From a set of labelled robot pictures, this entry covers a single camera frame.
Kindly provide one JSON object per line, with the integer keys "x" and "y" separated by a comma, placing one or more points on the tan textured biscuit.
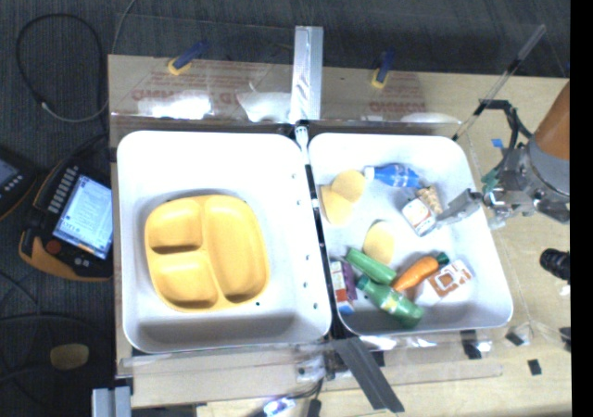
{"x": 432, "y": 197}

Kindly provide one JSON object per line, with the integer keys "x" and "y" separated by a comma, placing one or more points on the white red and purple carton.
{"x": 342, "y": 287}

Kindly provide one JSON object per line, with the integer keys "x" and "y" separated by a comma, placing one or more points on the black cylinder on white bracket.
{"x": 556, "y": 261}

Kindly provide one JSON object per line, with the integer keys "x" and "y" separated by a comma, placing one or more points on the orange carrot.
{"x": 417, "y": 272}

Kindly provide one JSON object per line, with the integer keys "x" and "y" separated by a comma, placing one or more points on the white carton with orange label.
{"x": 418, "y": 217}

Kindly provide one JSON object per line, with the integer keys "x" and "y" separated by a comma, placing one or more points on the blue and white bottle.
{"x": 396, "y": 175}

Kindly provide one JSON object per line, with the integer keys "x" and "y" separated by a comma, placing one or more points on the green bottle with yellow label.
{"x": 394, "y": 303}

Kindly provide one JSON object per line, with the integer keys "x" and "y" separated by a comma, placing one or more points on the white and orange carton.
{"x": 447, "y": 281}

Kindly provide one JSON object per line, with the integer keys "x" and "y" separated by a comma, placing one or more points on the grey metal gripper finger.
{"x": 461, "y": 207}

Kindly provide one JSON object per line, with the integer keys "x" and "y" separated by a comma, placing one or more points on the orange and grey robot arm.
{"x": 553, "y": 128}

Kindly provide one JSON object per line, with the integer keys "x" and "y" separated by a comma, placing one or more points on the yellow divided plate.
{"x": 231, "y": 239}

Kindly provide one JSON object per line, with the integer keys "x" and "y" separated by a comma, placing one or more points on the thin black and white rod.
{"x": 319, "y": 230}

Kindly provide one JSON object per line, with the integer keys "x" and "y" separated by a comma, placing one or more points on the brown cardboard board red print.
{"x": 533, "y": 294}

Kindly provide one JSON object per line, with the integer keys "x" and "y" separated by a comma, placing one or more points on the white plastic tray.
{"x": 208, "y": 160}
{"x": 468, "y": 239}

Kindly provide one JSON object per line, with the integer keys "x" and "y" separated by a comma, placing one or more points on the plain green bottle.
{"x": 370, "y": 266}

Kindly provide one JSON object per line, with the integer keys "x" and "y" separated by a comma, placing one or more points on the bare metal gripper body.
{"x": 523, "y": 195}

